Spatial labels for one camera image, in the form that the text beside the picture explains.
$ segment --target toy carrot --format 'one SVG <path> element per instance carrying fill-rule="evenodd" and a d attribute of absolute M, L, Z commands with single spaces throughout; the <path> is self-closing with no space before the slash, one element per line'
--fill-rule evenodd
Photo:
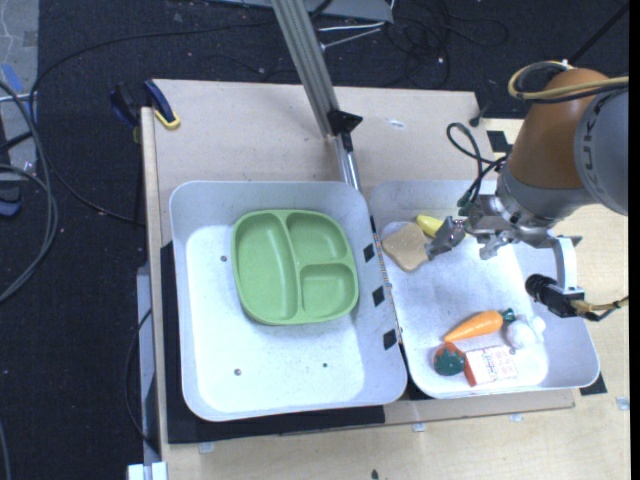
<path fill-rule="evenodd" d="M 461 323 L 444 337 L 445 342 L 466 340 L 476 336 L 484 336 L 500 330 L 505 322 L 513 322 L 516 316 L 513 309 L 496 311 L 490 309 L 472 316 L 467 321 Z"/>

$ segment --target gray floor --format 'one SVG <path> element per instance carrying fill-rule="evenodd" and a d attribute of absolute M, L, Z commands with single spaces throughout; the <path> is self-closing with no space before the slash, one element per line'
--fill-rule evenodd
<path fill-rule="evenodd" d="M 0 0 L 0 76 L 18 94 L 31 90 L 38 68 L 38 0 Z M 0 107 L 6 139 L 27 131 L 19 110 L 13 104 Z M 10 151 L 11 164 L 34 172 L 33 141 L 22 142 Z M 0 179 L 12 178 L 0 174 Z"/>

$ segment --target table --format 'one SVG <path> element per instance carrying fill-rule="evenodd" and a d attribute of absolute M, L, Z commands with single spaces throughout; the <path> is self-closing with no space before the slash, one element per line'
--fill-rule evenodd
<path fill-rule="evenodd" d="M 159 255 L 171 240 L 171 192 L 194 179 L 330 181 L 339 179 L 339 170 L 301 86 L 156 83 L 182 120 L 180 128 L 169 131 L 151 109 L 142 110 L 158 451 L 170 479 L 630 478 L 627 309 L 590 326 L 606 393 L 405 398 L 385 406 L 382 426 L 243 438 L 208 447 L 170 444 Z M 473 93 L 337 87 L 336 94 L 343 109 L 364 117 L 353 140 L 366 198 L 386 180 L 474 177 L 475 163 L 444 134 L 450 122 L 476 115 Z M 518 121 L 486 124 L 503 129 L 509 140 L 519 126 Z M 491 155 L 484 124 L 474 133 L 482 154 Z M 558 232 L 584 237 L 577 248 L 578 273 L 589 300 L 609 302 L 628 293 L 626 218 L 585 207 Z"/>

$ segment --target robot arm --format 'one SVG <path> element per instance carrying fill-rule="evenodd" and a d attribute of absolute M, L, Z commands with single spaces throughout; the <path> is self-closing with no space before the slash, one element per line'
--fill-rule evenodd
<path fill-rule="evenodd" d="M 428 252 L 433 256 L 455 246 L 462 230 L 483 244 L 485 260 L 512 243 L 552 248 L 557 280 L 535 277 L 527 282 L 527 292 L 559 316 L 584 316 L 588 311 L 577 302 L 584 292 L 577 286 L 573 249 L 580 237 L 556 237 L 553 227 L 587 204 L 628 214 L 628 77 L 609 79 L 545 62 L 516 73 L 511 94 L 524 96 L 519 77 L 539 67 L 561 72 L 542 92 L 523 98 L 534 104 L 500 169 L 495 194 L 479 194 L 464 205 L 460 215 L 466 220 L 445 221 Z"/>

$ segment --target small box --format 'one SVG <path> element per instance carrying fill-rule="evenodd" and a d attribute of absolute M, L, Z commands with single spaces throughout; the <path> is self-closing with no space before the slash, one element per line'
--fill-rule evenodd
<path fill-rule="evenodd" d="M 464 373 L 471 387 L 518 376 L 511 349 L 506 345 L 471 350 L 465 358 Z"/>

